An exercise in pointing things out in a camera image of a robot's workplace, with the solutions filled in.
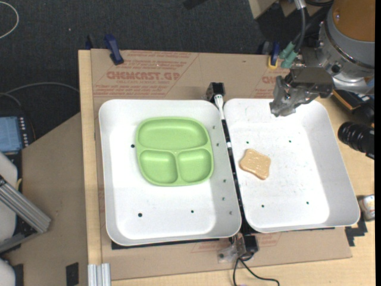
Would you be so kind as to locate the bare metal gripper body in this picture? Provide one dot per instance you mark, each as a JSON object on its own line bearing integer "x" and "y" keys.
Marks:
{"x": 311, "y": 79}

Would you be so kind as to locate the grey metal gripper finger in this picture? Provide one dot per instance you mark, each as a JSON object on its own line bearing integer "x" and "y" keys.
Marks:
{"x": 297, "y": 101}
{"x": 278, "y": 101}

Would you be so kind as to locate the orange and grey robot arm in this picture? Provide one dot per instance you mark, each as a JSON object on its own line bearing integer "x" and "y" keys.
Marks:
{"x": 354, "y": 13}

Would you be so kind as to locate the thin black and white rod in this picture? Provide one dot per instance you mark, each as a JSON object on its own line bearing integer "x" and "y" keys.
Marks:
{"x": 229, "y": 143}

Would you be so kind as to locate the tan toy bread slice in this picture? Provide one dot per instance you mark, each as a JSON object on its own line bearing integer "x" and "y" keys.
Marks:
{"x": 255, "y": 164}

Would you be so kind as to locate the white plastic tray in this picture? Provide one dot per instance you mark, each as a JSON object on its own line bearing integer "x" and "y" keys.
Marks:
{"x": 166, "y": 213}
{"x": 300, "y": 186}

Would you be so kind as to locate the green divided plate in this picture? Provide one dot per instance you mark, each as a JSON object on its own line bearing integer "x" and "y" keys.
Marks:
{"x": 174, "y": 150}

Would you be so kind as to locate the brown cardboard board red print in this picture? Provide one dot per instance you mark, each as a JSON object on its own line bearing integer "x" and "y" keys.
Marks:
{"x": 143, "y": 76}

